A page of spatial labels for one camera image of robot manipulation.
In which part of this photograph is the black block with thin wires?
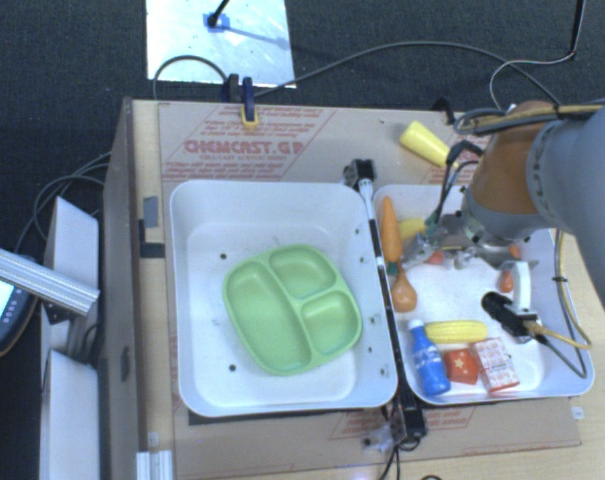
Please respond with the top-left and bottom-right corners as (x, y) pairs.
(390, 396), (429, 443)
(344, 158), (379, 186)

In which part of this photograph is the orange carrot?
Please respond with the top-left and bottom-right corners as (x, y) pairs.
(379, 196), (404, 275)

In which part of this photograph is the yellow toy fruit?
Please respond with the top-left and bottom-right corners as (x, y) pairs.
(398, 217), (429, 242)

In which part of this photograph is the red and white packet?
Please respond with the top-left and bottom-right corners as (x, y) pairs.
(470, 336), (522, 395)

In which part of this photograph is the orange pear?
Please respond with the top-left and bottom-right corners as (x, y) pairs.
(390, 267), (419, 314)

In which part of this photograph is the thin black and white rod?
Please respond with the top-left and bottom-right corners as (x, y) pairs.
(360, 179), (409, 419)

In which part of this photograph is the white plastic tray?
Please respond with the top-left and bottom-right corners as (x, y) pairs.
(169, 178), (400, 419)
(373, 183), (597, 407)

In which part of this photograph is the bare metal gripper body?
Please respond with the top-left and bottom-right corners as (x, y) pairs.
(423, 211), (539, 270)

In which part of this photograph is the blue bottle white cap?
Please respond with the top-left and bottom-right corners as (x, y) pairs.
(406, 318), (453, 399)

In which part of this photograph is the red carton yellow star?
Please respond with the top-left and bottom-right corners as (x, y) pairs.
(442, 347), (480, 386)

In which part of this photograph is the yellow corn cob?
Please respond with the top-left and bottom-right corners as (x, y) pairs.
(423, 319), (490, 346)

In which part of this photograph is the yellow cone-shaped block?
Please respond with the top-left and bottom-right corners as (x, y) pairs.
(399, 120), (459, 170)

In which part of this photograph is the black cylinder on white bracket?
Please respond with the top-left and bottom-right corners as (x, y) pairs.
(481, 260), (544, 345)

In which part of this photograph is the green divided plate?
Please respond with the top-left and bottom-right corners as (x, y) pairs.
(222, 243), (364, 377)

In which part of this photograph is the brown cardboard board red print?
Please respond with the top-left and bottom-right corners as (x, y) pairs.
(157, 101), (583, 475)

